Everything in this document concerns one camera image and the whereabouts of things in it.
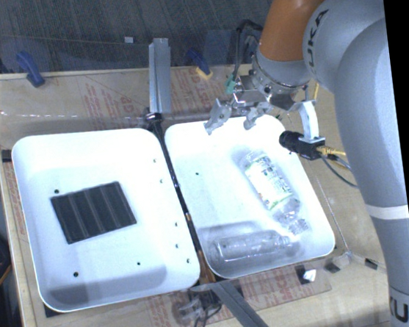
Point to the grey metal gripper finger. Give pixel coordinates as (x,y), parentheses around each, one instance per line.
(255,114)
(218,113)

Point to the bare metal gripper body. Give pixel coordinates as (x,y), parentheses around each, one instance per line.
(253,94)

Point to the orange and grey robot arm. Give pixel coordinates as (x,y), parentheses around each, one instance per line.
(359,66)

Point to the clear plastic bottle green label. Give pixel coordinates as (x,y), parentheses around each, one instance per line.
(270,184)

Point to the white plastic tray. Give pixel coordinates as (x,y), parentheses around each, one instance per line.
(129,275)
(215,194)

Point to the clear plastic bottle without label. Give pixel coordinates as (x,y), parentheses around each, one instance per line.
(249,246)

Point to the brown cardboard board red print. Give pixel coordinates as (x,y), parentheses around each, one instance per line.
(81,96)

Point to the black ribbed rectangular mat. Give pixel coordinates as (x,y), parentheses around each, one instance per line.
(94,212)

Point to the black cylinder on white bracket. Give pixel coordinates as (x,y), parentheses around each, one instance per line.
(300,143)

